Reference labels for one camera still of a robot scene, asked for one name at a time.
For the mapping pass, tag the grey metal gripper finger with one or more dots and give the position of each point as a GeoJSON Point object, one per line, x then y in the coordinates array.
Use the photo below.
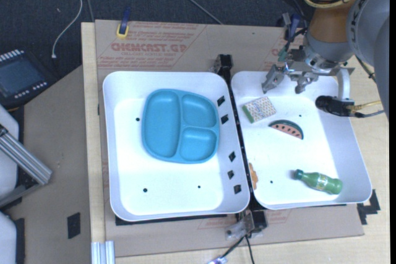
{"type": "Point", "coordinates": [271, 79]}
{"type": "Point", "coordinates": [303, 83]}

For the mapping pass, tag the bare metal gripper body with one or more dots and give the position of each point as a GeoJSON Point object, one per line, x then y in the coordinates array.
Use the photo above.
{"type": "Point", "coordinates": [304, 66]}

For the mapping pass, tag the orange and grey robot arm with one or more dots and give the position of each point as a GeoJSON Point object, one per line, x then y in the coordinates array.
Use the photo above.
{"type": "Point", "coordinates": [343, 18]}

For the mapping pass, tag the white and green packet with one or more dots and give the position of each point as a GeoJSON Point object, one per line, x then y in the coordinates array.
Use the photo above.
{"type": "Point", "coordinates": [259, 109]}

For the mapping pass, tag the watermelon slice toy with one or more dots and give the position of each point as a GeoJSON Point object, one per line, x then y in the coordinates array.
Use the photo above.
{"type": "Point", "coordinates": [287, 128]}

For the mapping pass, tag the white plastic tray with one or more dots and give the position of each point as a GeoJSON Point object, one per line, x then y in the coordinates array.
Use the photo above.
{"type": "Point", "coordinates": [167, 188]}
{"type": "Point", "coordinates": [309, 151]}

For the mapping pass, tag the brown cardboard board red print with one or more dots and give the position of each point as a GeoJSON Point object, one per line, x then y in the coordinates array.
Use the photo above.
{"type": "Point", "coordinates": [185, 40]}

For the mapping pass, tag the orange biscuit toy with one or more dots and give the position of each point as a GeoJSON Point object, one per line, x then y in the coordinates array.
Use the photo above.
{"type": "Point", "coordinates": [253, 177]}

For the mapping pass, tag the green bottle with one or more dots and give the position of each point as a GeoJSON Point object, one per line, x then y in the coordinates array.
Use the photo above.
{"type": "Point", "coordinates": [320, 181]}

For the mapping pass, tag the blue divided plate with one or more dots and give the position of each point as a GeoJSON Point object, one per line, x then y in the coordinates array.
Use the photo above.
{"type": "Point", "coordinates": [181, 126]}

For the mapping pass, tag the black cylinder on white bracket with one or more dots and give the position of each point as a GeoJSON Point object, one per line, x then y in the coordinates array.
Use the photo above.
{"type": "Point", "coordinates": [335, 103]}

